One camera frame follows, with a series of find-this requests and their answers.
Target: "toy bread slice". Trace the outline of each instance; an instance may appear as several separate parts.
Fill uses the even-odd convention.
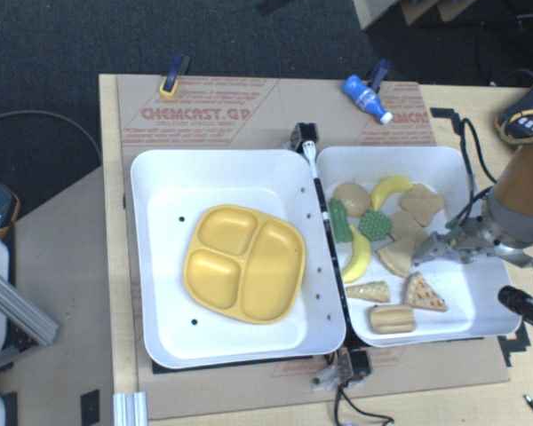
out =
[[[346,288],[346,296],[381,303],[388,303],[391,299],[389,287],[383,280],[349,286]]]
[[[406,278],[412,266],[412,253],[415,249],[415,238],[405,235],[393,243],[377,250],[383,265],[393,274]]]
[[[428,238],[428,233],[420,226],[415,218],[407,211],[401,210],[393,217],[391,217],[391,229],[389,230],[389,236],[393,240],[399,240],[405,235],[412,235],[415,237],[415,248]]]
[[[444,198],[422,183],[416,183],[410,191],[401,197],[399,205],[406,209],[420,225],[425,227],[433,220],[433,216],[444,207]]]
[[[417,327],[415,314],[407,304],[388,304],[370,309],[370,324],[375,333],[408,333]]]
[[[405,288],[405,303],[415,308],[445,312],[448,307],[423,278],[422,273],[411,274]]]

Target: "blue bottle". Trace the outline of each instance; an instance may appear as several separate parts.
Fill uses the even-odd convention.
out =
[[[388,124],[393,119],[393,115],[381,105],[381,99],[375,91],[365,85],[357,75],[350,75],[341,86],[341,90],[363,112],[375,115],[383,124]]]

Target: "white tray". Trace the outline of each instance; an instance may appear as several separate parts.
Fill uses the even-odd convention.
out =
[[[346,324],[314,182],[288,150],[151,150],[131,166],[144,338],[158,364],[200,367],[331,353]],[[255,325],[211,311],[183,285],[187,247],[203,212],[257,209],[302,234],[306,269],[289,315]]]
[[[330,147],[318,156],[320,180],[326,200],[343,182],[354,181],[369,192],[382,178],[403,175],[413,183],[423,183],[442,195],[446,201],[443,210],[436,214],[425,229],[428,233],[446,233],[445,224],[468,202],[465,166],[457,150],[430,147]],[[400,210],[401,194],[389,197],[381,207],[392,216]],[[371,243],[373,251],[368,271],[355,284],[385,280],[391,290],[391,304],[402,303],[404,279],[391,274],[380,262],[375,249],[391,240]],[[337,245],[340,267],[351,256],[351,244]],[[474,338],[486,335],[512,333],[521,318],[497,300],[497,292],[511,284],[504,263],[495,257],[479,257],[463,265],[459,260],[437,259],[421,264],[414,271],[422,272],[425,279],[446,301],[446,312],[415,310],[417,329],[410,333],[379,335],[369,323],[369,309],[375,303],[347,299],[347,308],[354,332],[374,346],[422,343],[449,339]]]

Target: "robotic hand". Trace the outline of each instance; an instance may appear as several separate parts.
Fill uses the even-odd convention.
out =
[[[512,160],[493,187],[473,197],[447,224],[448,233],[432,233],[417,249],[415,265],[456,251],[463,264],[485,255],[521,268],[533,266],[533,257],[524,252],[533,246],[533,88],[498,116],[496,127],[505,142],[518,146]],[[470,217],[478,200],[481,212]],[[498,299],[533,325],[532,296],[505,286]]]

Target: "yellow plate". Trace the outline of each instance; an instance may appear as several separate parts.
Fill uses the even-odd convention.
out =
[[[292,309],[305,261],[304,240],[292,225],[255,209],[219,205],[195,228],[184,284],[215,312],[269,324]]]

